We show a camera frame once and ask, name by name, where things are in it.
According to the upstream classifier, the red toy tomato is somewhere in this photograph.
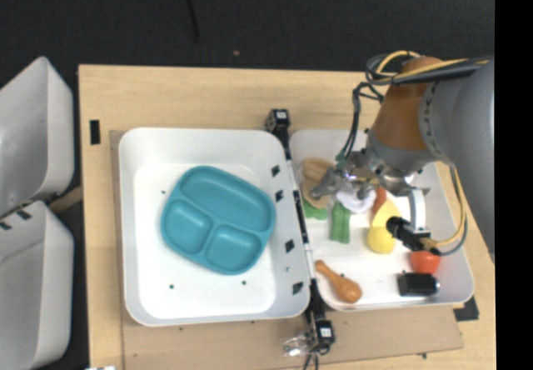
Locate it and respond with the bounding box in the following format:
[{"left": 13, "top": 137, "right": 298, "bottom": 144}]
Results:
[{"left": 409, "top": 250, "right": 441, "bottom": 275}]

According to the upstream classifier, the blue divided plate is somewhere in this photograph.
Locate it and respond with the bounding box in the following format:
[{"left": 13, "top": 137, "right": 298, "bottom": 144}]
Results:
[{"left": 159, "top": 165, "right": 277, "bottom": 277}]

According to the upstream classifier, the white ring doughnut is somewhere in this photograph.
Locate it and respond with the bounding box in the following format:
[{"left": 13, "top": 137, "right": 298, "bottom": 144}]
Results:
[{"left": 336, "top": 188, "right": 376, "bottom": 216}]

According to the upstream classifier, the long green toy vegetable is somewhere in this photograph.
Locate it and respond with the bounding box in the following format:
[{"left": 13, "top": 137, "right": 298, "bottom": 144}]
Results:
[{"left": 329, "top": 201, "right": 352, "bottom": 243}]

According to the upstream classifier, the yellow lemon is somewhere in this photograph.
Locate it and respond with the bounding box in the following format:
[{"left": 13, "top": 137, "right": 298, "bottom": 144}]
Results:
[{"left": 366, "top": 225, "right": 396, "bottom": 255}]

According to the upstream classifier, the tan round biscuit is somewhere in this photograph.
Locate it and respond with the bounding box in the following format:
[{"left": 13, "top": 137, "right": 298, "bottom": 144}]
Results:
[{"left": 299, "top": 177, "right": 331, "bottom": 210}]

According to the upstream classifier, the black cylinder on white bracket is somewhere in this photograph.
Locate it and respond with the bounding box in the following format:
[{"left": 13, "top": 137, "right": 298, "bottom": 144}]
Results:
[{"left": 385, "top": 187, "right": 435, "bottom": 253}]

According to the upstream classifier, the yellow wedge slice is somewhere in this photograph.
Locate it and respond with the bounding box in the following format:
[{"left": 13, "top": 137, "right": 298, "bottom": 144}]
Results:
[{"left": 371, "top": 197, "right": 401, "bottom": 229}]

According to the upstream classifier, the black box with silver end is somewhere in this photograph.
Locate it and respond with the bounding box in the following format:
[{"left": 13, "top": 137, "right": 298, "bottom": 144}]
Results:
[{"left": 396, "top": 272, "right": 441, "bottom": 298}]

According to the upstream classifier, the white plastic tray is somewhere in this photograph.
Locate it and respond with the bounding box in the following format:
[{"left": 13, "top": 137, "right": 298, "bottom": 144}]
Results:
[
  {"left": 117, "top": 127, "right": 312, "bottom": 328},
  {"left": 287, "top": 128, "right": 476, "bottom": 313}
]

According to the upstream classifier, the black block with thin wires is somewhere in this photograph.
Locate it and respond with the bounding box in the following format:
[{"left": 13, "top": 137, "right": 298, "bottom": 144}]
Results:
[
  {"left": 264, "top": 107, "right": 291, "bottom": 133},
  {"left": 312, "top": 318, "right": 336, "bottom": 348}
]

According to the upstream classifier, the tan toy bread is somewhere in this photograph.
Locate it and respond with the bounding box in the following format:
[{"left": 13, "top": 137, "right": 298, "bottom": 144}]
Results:
[{"left": 301, "top": 157, "right": 335, "bottom": 181}]

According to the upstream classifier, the orange toy chicken drumstick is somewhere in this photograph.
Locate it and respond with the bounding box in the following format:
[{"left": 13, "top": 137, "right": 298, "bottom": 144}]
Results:
[{"left": 314, "top": 259, "right": 363, "bottom": 305}]

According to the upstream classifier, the small green toy vegetable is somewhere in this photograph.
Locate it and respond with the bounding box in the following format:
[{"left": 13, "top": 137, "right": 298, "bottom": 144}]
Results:
[{"left": 302, "top": 197, "right": 329, "bottom": 221}]

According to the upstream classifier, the orange carrot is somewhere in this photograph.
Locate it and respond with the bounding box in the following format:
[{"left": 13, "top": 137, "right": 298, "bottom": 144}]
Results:
[{"left": 371, "top": 187, "right": 389, "bottom": 216}]

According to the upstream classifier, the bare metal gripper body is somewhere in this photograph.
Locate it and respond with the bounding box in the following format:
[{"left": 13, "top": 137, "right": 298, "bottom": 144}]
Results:
[{"left": 331, "top": 149, "right": 431, "bottom": 198}]

